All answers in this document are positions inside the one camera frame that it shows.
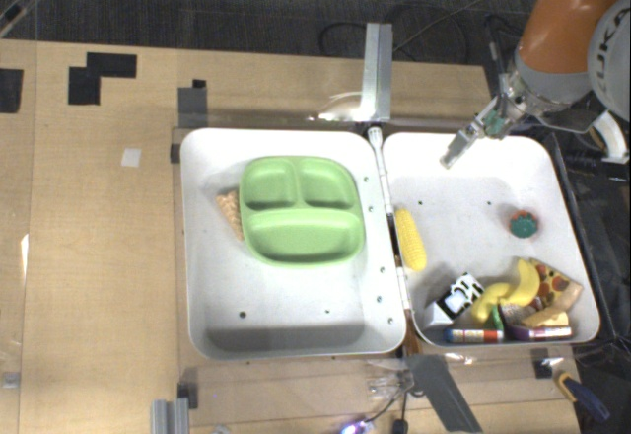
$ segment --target green tray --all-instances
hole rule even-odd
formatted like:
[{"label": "green tray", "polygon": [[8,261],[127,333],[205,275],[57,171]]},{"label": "green tray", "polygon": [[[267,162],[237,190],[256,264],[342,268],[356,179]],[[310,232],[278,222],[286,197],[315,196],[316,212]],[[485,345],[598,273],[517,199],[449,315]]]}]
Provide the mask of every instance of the green tray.
[{"label": "green tray", "polygon": [[275,265],[325,265],[364,246],[357,187],[340,164],[321,157],[264,157],[241,179],[245,242]]}]

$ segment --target banana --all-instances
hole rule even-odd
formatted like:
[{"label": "banana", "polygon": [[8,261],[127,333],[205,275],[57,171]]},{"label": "banana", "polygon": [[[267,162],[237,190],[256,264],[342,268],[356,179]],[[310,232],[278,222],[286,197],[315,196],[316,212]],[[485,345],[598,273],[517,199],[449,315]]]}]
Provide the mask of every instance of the banana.
[{"label": "banana", "polygon": [[529,260],[520,258],[517,268],[520,273],[520,284],[511,294],[506,296],[506,302],[517,304],[518,306],[527,306],[537,295],[541,278],[536,267]]},{"label": "banana", "polygon": [[484,324],[494,306],[500,302],[500,299],[510,295],[515,287],[510,283],[493,283],[484,289],[484,293],[478,297],[471,305],[471,315],[473,318]]}]

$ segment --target metal bracket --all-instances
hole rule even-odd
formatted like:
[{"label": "metal bracket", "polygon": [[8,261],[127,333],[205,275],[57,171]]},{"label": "metal bracket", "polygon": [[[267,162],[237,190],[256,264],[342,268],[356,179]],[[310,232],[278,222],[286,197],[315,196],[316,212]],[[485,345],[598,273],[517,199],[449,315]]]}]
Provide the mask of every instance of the metal bracket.
[{"label": "metal bracket", "polygon": [[151,404],[151,434],[188,434],[188,398],[163,399]]},{"label": "metal bracket", "polygon": [[360,120],[390,119],[392,95],[392,25],[367,24]]}]

